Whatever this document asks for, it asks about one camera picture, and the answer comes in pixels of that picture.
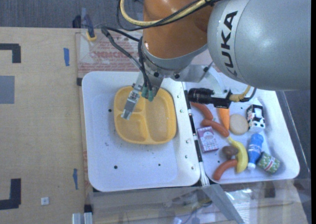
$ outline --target wooden board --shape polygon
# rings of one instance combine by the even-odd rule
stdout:
[[[21,63],[0,50],[0,76],[14,76],[14,103],[0,104],[0,202],[21,179],[21,204],[0,210],[1,223],[70,223],[83,213],[76,31],[0,28],[1,44],[21,47]]]

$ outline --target toy bread roll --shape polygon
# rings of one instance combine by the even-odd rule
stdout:
[[[240,114],[230,116],[229,130],[235,135],[242,135],[248,131],[248,122],[246,118]]]

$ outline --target kuka logo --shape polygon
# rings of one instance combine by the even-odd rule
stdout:
[[[228,44],[228,41],[231,38],[231,32],[232,32],[232,28],[233,28],[233,25],[232,25],[233,18],[237,15],[237,12],[238,11],[234,11],[234,12],[228,13],[226,15],[225,20],[224,20],[224,25],[229,29],[230,32],[227,36],[225,36],[224,31],[222,30],[222,43],[221,43],[222,56],[225,56],[228,59],[228,63],[225,62],[224,64],[225,64],[227,70],[235,77],[237,77],[237,72],[234,70],[234,65],[232,62],[231,54],[230,54],[231,47]]]

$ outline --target toy carrot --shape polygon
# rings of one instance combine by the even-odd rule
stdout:
[[[223,126],[228,130],[229,129],[229,120],[230,120],[230,111],[229,108],[217,108],[219,118]]]

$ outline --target toy milk carton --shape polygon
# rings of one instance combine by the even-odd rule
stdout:
[[[259,133],[266,128],[263,106],[258,99],[255,99],[254,103],[247,108],[246,113],[249,132]]]

